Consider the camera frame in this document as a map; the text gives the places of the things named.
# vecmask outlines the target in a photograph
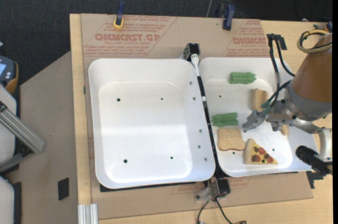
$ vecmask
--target blue object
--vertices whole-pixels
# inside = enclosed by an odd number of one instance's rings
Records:
[[[116,25],[120,26],[122,23],[122,16],[123,16],[123,10],[125,8],[125,2],[120,1],[120,4],[117,7],[117,17],[116,17]]]
[[[233,15],[234,15],[234,6],[229,4],[226,9],[226,14],[224,15],[225,16],[225,19],[223,21],[224,30],[228,30],[228,31],[231,30],[231,22],[232,22]]]

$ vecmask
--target brown cylinder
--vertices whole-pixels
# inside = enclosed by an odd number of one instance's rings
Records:
[[[314,47],[332,43],[332,33],[324,35]],[[294,80],[293,90],[312,101],[332,103],[332,46],[316,53],[309,53]]]

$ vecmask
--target blue clamp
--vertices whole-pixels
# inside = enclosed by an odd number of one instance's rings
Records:
[[[124,1],[120,1],[120,4],[117,7],[117,15],[116,15],[116,17],[114,19],[114,27],[116,29],[118,29],[118,30],[120,28],[122,28],[122,26],[123,26],[123,17],[122,17],[122,15],[123,15],[124,8],[125,8],[125,2]]]
[[[234,15],[234,6],[229,4],[227,9],[226,9],[226,14],[225,19],[223,21],[223,29],[230,31],[231,30],[231,22],[232,22],[232,18]]]

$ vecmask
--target pepperoni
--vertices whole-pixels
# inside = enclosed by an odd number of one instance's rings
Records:
[[[260,147],[260,148],[258,149],[258,153],[259,153],[260,155],[265,155],[265,154],[266,154],[266,151],[265,151],[262,147]]]
[[[252,162],[260,162],[260,156],[258,154],[255,154],[251,158]]]

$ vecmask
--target toy pizza slice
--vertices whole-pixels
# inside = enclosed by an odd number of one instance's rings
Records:
[[[244,162],[245,164],[258,164],[258,165],[269,165],[278,164],[265,149],[259,146],[253,138],[248,140],[247,146],[244,151]]]

